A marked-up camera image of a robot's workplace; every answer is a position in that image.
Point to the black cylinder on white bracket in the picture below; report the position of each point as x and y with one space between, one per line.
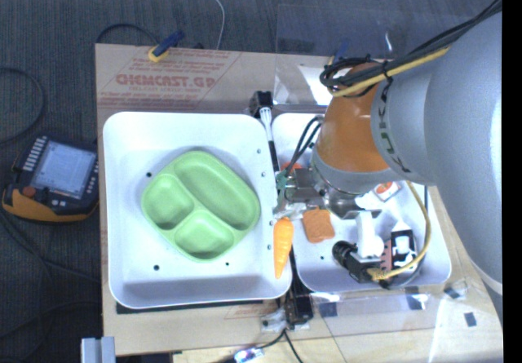
369 237

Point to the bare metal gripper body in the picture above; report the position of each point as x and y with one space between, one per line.
306 188

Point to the white carton with orange print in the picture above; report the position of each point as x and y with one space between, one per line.
387 190

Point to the orange biscuit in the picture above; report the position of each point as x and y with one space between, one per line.
318 227

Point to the thin black and white rod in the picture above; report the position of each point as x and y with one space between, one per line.
270 137

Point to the orange carrot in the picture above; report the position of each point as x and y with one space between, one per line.
282 243

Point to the white plastic tray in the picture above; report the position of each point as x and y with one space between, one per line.
134 173
322 271

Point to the brown cardboard board, red print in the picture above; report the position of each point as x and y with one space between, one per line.
171 80

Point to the green divided plate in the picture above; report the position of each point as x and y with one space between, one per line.
212 186

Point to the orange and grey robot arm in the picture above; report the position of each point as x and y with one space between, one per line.
444 116

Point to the orange round toy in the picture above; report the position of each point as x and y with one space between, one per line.
290 166

